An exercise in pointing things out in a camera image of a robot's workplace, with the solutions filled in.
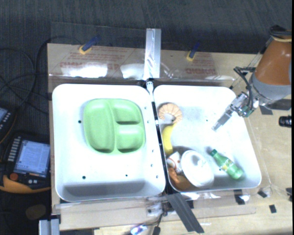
bottle label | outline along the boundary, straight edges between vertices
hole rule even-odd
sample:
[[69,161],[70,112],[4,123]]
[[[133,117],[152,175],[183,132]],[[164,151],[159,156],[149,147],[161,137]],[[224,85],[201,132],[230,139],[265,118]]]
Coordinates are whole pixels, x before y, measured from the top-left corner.
[[233,164],[231,160],[227,159],[220,168],[226,172]]

bottle cap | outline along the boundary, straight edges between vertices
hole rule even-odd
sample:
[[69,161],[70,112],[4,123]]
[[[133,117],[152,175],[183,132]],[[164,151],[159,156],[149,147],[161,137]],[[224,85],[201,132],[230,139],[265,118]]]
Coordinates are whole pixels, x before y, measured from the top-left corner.
[[216,149],[213,149],[212,152],[210,152],[210,155],[213,157],[217,153]]

white round object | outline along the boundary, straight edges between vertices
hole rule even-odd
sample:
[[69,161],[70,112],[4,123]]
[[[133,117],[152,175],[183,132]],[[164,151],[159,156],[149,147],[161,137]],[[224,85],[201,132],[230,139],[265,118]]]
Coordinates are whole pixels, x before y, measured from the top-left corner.
[[214,173],[205,158],[196,151],[185,151],[181,166],[186,178],[196,187],[210,186],[215,179]]

black fabric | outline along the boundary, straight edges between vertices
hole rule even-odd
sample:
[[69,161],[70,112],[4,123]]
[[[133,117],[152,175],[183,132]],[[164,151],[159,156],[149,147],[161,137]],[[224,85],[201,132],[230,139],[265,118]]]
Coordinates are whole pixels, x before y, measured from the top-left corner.
[[[51,36],[52,22],[160,28],[162,48],[191,49],[199,40],[199,51],[257,53],[269,38],[271,26],[292,28],[292,0],[0,0],[0,48],[20,49],[34,63],[39,54],[35,72],[45,73],[46,48],[39,50]],[[30,72],[33,66],[24,53],[0,51],[2,78],[10,80]],[[29,89],[32,81],[33,76],[27,76],[14,85]],[[47,76],[37,75],[34,92],[41,96],[29,97],[31,105],[22,106],[15,129],[49,134]],[[22,102],[6,88],[0,98],[12,105]],[[0,145],[0,156],[5,145]],[[1,197],[0,235],[18,234],[17,224],[23,227],[22,234],[38,234],[38,227],[33,228],[36,221],[26,219],[24,207],[38,198],[48,205],[48,194],[21,197],[3,193]]]

orange button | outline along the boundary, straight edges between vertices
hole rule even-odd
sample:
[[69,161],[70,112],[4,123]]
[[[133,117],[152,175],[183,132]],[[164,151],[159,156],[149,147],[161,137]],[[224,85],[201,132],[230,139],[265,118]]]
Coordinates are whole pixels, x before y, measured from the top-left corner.
[[17,179],[19,178],[18,174],[13,172],[10,174],[10,179],[13,181],[17,181]]

